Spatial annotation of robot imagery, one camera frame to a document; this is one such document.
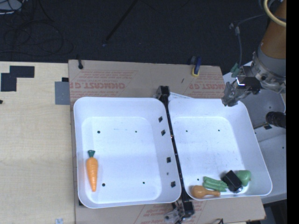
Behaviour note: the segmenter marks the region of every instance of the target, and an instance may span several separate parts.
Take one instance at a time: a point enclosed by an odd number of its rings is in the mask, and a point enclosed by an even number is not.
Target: yellow cable
[[[275,17],[272,12],[269,10],[268,8],[268,0],[264,0],[263,1],[263,7],[265,9],[266,14],[271,18],[272,21],[274,21],[275,23],[277,23],[280,26],[286,27],[286,22],[281,21],[280,19],[278,19],[277,17]]]

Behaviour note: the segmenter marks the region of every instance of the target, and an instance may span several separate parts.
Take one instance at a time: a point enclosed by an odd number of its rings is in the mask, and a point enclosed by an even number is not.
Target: blue clip
[[[194,77],[198,77],[199,76],[199,68],[200,68],[200,65],[201,65],[201,57],[199,56],[197,58],[197,62],[196,62],[196,65],[193,67],[192,69],[192,75]]]

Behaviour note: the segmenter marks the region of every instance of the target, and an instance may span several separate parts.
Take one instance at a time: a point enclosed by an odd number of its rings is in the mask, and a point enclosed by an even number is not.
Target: toy carrot
[[[89,158],[86,161],[87,175],[93,192],[97,188],[98,179],[98,161],[93,157],[94,153],[94,150],[88,150]]]

